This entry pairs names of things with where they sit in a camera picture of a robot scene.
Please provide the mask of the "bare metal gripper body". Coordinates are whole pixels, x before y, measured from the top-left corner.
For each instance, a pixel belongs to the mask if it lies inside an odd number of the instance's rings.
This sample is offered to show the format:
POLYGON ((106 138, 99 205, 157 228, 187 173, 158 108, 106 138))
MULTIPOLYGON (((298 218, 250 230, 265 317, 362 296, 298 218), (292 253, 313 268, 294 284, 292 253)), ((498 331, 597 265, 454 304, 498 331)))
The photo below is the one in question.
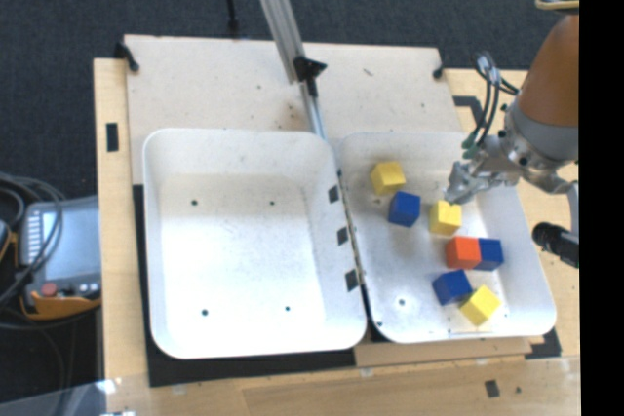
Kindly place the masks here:
POLYGON ((515 186, 520 179, 553 195, 563 195, 571 189, 571 182, 558 174, 568 160, 545 156, 511 127, 497 136, 487 136, 472 151, 469 160, 453 164, 448 177, 448 186, 458 191, 458 197, 466 192, 478 194, 498 186, 515 186))

